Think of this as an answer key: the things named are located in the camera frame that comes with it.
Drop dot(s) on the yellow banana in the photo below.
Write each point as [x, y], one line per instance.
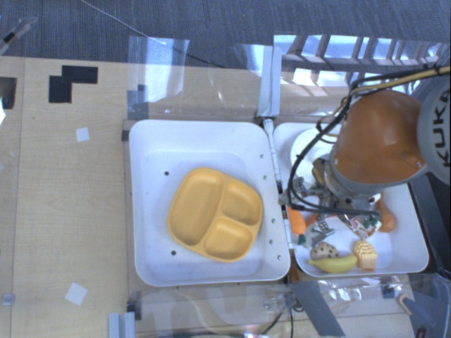
[334, 264]

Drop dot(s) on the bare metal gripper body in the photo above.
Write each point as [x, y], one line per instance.
[343, 206]

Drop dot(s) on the brown chocolate chip biscuit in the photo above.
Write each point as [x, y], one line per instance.
[324, 251]

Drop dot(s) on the orange carrot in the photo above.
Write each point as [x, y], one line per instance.
[297, 222]

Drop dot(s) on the white plastic tray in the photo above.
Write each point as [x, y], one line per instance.
[401, 248]
[197, 146]

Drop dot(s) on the yellow divided plate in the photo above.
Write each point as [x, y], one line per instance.
[197, 206]

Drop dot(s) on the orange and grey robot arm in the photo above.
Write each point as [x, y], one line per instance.
[380, 139]

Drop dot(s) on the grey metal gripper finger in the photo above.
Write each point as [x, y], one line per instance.
[327, 231]
[313, 237]

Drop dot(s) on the orange sausage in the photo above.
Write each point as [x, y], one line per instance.
[387, 220]

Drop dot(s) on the colourful printed packet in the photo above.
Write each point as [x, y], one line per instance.
[361, 225]

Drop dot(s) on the pale wood board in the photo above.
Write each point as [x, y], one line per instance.
[70, 206]

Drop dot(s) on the yellow cupcake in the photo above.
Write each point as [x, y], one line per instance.
[366, 255]

